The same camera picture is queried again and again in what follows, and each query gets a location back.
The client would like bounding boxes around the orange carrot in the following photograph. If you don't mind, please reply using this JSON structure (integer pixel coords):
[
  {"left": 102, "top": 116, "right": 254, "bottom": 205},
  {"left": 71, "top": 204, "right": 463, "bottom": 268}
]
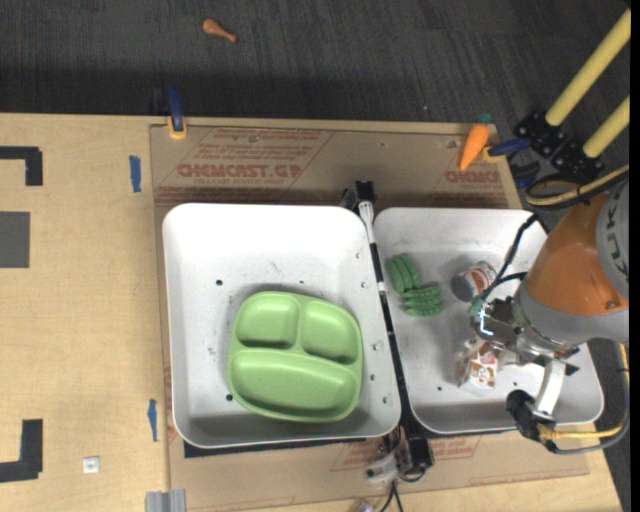
[{"left": 457, "top": 113, "right": 494, "bottom": 173}]

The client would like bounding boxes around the orange toy chicken drumstick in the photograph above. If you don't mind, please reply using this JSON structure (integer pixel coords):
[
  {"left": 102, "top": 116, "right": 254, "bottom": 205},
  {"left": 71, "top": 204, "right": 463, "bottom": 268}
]
[{"left": 201, "top": 18, "right": 239, "bottom": 44}]

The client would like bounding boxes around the thin black and white rod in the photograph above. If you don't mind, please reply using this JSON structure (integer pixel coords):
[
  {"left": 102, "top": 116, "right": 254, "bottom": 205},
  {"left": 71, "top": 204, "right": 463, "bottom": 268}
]
[{"left": 357, "top": 199, "right": 419, "bottom": 442}]

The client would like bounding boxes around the green pea pod toy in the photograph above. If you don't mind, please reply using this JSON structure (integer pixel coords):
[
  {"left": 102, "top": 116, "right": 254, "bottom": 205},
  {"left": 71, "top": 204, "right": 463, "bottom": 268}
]
[
  {"left": 400, "top": 281, "right": 446, "bottom": 318},
  {"left": 384, "top": 253, "right": 423, "bottom": 296}
]

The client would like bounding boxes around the brown cardboard board red print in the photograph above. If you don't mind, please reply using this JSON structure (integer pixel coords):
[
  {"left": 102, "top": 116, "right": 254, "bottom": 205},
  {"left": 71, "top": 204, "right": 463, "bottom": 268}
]
[{"left": 149, "top": 116, "right": 592, "bottom": 507}]

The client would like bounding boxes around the black block with thin wires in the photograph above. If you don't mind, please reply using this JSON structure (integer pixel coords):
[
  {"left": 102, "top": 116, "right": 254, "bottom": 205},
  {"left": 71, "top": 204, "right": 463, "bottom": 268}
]
[
  {"left": 341, "top": 180, "right": 377, "bottom": 207},
  {"left": 403, "top": 436, "right": 436, "bottom": 472}
]

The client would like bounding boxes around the green divided plate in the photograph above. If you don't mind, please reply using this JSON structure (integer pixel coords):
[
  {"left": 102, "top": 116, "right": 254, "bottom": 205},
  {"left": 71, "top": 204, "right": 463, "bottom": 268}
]
[{"left": 225, "top": 290, "right": 365, "bottom": 425}]

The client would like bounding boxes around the black cylinder on white bracket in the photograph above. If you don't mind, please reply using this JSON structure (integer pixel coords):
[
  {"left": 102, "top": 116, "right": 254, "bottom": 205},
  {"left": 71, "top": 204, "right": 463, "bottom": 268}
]
[{"left": 505, "top": 357, "right": 569, "bottom": 442}]

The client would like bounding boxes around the white plastic tray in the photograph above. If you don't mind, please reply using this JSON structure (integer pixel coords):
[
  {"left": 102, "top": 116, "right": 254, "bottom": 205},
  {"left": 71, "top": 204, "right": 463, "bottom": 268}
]
[
  {"left": 161, "top": 201, "right": 403, "bottom": 450},
  {"left": 372, "top": 206, "right": 606, "bottom": 436}
]

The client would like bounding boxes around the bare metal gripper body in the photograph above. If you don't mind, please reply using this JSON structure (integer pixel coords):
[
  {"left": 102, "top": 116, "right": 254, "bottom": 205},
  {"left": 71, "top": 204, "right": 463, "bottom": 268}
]
[{"left": 470, "top": 296, "right": 582, "bottom": 367}]

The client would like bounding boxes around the white and orange small can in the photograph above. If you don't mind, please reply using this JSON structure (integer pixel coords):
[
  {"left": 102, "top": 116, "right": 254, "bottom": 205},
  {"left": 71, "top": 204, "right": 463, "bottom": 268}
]
[{"left": 449, "top": 260, "right": 499, "bottom": 303}]

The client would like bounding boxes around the white and orange small carton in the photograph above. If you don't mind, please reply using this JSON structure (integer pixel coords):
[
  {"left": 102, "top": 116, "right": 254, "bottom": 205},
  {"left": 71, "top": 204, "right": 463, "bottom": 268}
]
[{"left": 455, "top": 337, "right": 502, "bottom": 399}]

